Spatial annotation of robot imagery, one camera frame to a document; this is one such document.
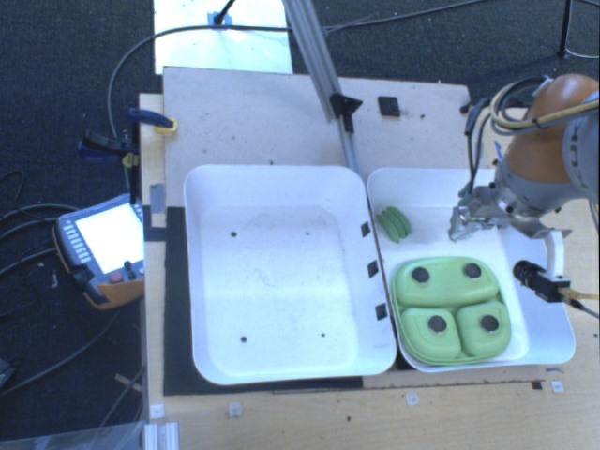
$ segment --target table top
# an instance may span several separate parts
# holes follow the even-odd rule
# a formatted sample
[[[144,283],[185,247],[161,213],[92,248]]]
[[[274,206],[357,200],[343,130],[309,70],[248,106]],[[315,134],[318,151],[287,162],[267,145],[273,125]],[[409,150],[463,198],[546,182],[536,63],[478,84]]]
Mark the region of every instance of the table top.
[[[196,71],[203,78],[210,75],[215,81],[239,76],[239,72]],[[285,76],[293,88],[300,89],[298,92],[304,99],[314,99],[314,108],[319,109],[307,78]],[[341,79],[341,83],[342,88],[352,89],[351,97],[366,102],[365,111],[355,119],[357,134],[361,135],[360,157],[366,162],[365,173],[372,171],[377,162],[397,167],[466,167],[464,116],[458,112],[458,107],[468,101],[466,88],[355,79]],[[210,98],[210,85],[205,87],[196,96],[199,101]],[[270,91],[276,95],[281,89],[272,87]],[[397,96],[407,116],[396,121],[380,118],[373,103],[378,95]],[[217,99],[207,105],[215,114],[212,123],[221,122],[226,128],[231,120],[226,106]],[[162,112],[163,97],[142,95],[141,106]],[[296,122],[300,126],[310,125],[311,119],[316,122],[314,125],[326,125],[322,113],[310,111],[302,118],[308,122]],[[167,180],[165,139],[168,138],[149,126],[142,126],[144,204],[150,203],[151,188]],[[402,159],[398,149],[409,142],[416,142],[416,149],[407,151]],[[373,151],[379,152],[377,160],[368,156]],[[486,151],[490,157],[495,153],[489,135]],[[201,157],[200,163],[210,162],[209,157]],[[570,202],[559,215],[551,216],[548,223],[573,229],[565,240],[565,272],[572,279],[573,288],[597,293],[598,238],[587,202]],[[164,214],[152,214],[152,225],[164,226]],[[165,397],[162,393],[165,244],[146,242],[145,251],[143,334],[148,403],[151,409],[163,405],[163,418],[178,422],[181,448],[363,449],[400,444],[429,449],[563,449],[593,448],[600,441],[600,427],[596,425],[600,410],[598,322],[572,308],[567,311],[577,349],[571,361],[558,366],[481,368],[436,375],[416,370],[387,372],[365,378],[360,390]],[[587,305],[598,309],[597,302]],[[534,389],[532,382],[540,382],[541,390]],[[241,416],[229,412],[231,404],[241,404]]]

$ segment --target white tray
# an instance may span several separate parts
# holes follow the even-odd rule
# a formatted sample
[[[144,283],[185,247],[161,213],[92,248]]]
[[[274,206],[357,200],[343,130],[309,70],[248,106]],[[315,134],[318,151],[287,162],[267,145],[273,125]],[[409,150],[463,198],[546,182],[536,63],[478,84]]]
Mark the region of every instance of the white tray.
[[[396,359],[363,181],[206,165],[184,185],[196,368],[221,385],[385,372]]]
[[[480,170],[476,185],[493,180],[493,170]],[[474,257],[486,263],[496,275],[511,319],[511,339],[499,356],[479,364],[432,366],[420,362],[398,345],[404,358],[415,368],[448,371],[464,368],[499,367],[526,364],[559,364],[575,351],[575,338],[563,304],[549,305],[521,287],[512,275],[519,260],[546,266],[543,242],[531,240],[512,228],[476,232],[473,237],[452,242],[448,238],[452,207],[458,191],[469,180],[467,170],[380,169],[368,179],[368,196],[374,214],[395,206],[411,222],[412,234],[399,244],[376,226],[388,283],[404,262],[434,256]]]

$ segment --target green divided plate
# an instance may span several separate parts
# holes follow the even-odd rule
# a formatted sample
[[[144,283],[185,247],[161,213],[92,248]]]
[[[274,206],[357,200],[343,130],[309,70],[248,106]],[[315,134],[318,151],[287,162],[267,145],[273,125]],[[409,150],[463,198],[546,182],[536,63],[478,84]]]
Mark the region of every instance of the green divided plate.
[[[406,262],[392,277],[391,291],[402,343],[424,363],[478,363],[508,345],[508,310],[498,280],[483,262],[468,257]]]

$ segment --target black square marker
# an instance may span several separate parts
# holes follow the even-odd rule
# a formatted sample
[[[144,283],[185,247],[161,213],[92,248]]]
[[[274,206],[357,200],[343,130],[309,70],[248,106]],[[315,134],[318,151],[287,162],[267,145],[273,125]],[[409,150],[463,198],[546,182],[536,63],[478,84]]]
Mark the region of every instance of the black square marker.
[[[377,97],[379,112],[383,116],[400,116],[400,107],[396,97]]]

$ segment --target black circle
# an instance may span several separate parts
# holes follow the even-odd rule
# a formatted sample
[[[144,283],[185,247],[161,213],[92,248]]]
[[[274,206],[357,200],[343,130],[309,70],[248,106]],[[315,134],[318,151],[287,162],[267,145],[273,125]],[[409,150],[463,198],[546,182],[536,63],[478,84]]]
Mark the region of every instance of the black circle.
[[[498,319],[493,315],[484,315],[479,320],[479,324],[487,332],[495,332],[500,328],[500,322],[498,322]]]
[[[412,270],[412,278],[419,283],[425,283],[429,280],[429,272],[422,266],[417,266],[414,270]]]
[[[481,268],[477,263],[467,263],[462,271],[469,278],[479,278],[481,277]]]
[[[446,327],[448,326],[448,324],[446,323],[446,320],[444,320],[442,317],[440,317],[440,315],[434,315],[433,317],[430,317],[429,320],[427,321],[427,325],[436,334],[443,332],[446,329]]]

